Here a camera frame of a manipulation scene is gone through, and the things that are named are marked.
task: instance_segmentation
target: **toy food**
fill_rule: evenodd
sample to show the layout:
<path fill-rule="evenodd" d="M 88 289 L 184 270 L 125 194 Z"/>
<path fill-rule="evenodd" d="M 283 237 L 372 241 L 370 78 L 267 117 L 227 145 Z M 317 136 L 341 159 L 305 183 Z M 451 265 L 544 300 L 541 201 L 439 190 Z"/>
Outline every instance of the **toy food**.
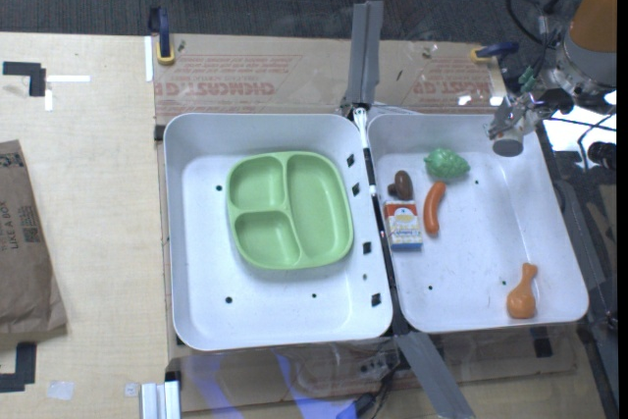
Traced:
<path fill-rule="evenodd" d="M 424 160 L 428 173 L 438 179 L 461 177 L 471 169 L 464 158 L 448 148 L 437 148 Z"/>
<path fill-rule="evenodd" d="M 523 264 L 519 285 L 512 289 L 506 299 L 506 308 L 512 318 L 532 318 L 537 310 L 537 300 L 532 294 L 532 279 L 537 275 L 538 267 Z"/>
<path fill-rule="evenodd" d="M 400 170 L 394 174 L 394 183 L 389 185 L 389 194 L 397 196 L 402 201 L 412 199 L 412 179 L 407 172 Z"/>
<path fill-rule="evenodd" d="M 445 182 L 435 182 L 423 204 L 423 226 L 429 235 L 437 235 L 441 226 L 439 225 L 438 209 L 441 199 L 445 195 Z"/>

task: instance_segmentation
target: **green plate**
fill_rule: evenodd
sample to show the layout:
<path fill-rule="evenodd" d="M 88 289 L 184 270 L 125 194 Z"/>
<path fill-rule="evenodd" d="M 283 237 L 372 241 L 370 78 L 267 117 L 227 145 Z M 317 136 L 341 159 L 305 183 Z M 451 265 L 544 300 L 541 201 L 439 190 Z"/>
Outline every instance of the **green plate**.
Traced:
<path fill-rule="evenodd" d="M 229 221 L 239 253 L 264 269 L 303 269 L 343 258 L 351 213 L 336 166 L 313 152 L 247 157 L 227 178 Z"/>

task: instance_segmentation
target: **cardboard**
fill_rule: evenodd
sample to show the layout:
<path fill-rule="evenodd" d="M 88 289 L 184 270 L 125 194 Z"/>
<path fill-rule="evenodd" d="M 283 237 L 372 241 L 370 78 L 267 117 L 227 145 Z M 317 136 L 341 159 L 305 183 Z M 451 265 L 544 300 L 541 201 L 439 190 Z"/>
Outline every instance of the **cardboard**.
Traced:
<path fill-rule="evenodd" d="M 66 322 L 20 142 L 0 143 L 0 333 Z"/>

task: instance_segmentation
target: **small box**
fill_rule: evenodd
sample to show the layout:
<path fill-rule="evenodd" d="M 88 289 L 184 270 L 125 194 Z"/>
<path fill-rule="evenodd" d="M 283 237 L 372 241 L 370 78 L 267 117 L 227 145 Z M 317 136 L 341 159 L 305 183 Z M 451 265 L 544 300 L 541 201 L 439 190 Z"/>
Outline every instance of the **small box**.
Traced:
<path fill-rule="evenodd" d="M 414 201 L 385 203 L 384 219 L 391 251 L 415 251 L 421 249 L 423 237 Z"/>

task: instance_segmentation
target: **orange sausage toy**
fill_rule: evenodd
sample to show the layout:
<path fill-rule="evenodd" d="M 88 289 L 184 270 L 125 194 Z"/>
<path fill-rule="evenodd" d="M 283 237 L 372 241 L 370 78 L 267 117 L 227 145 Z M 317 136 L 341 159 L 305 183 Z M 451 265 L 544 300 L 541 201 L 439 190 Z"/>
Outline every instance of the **orange sausage toy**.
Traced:
<path fill-rule="evenodd" d="M 439 204 L 445 195 L 445 182 L 434 182 L 423 204 L 423 225 L 425 232 L 435 236 L 439 233 Z"/>

